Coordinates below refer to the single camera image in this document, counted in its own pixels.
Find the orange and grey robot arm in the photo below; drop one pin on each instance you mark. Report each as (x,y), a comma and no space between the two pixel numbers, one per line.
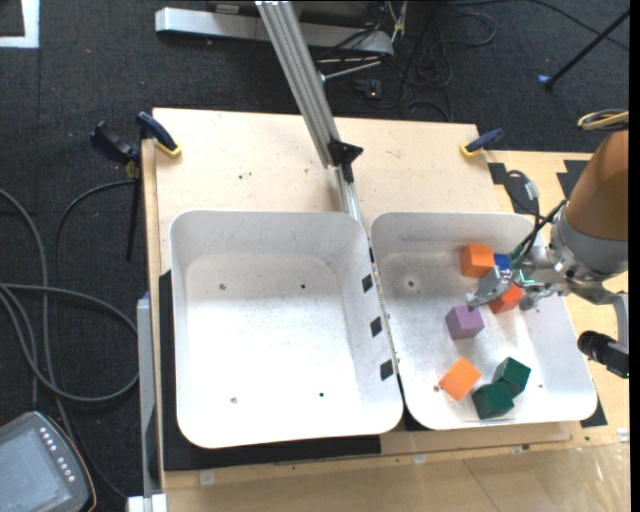
(602,200)

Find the black cylinder on white bracket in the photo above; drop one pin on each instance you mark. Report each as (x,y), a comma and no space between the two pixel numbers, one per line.
(602,347)

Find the pale wood board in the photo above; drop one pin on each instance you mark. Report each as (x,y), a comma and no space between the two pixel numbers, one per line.
(250,165)

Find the thin black and white rod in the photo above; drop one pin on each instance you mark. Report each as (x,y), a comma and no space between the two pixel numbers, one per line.
(382,295)

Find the white plastic tray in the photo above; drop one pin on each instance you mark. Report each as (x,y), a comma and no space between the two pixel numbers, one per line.
(425,300)
(270,340)

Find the green cube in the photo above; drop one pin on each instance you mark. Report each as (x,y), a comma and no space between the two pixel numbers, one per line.
(512,375)
(492,401)

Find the purple cube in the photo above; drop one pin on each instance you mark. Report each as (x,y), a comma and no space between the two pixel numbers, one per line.
(464,322)

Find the blue cube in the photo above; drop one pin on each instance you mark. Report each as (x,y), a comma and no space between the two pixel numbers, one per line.
(501,261)

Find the red cube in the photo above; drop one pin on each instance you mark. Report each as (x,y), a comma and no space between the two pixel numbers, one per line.
(509,301)

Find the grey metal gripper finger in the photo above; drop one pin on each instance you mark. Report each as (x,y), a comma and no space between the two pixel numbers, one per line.
(504,286)
(482,292)

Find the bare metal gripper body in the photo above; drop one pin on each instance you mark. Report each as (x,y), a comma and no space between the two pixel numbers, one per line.
(552,272)

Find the light orange cube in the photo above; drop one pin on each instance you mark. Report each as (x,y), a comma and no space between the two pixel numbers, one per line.
(459,379)

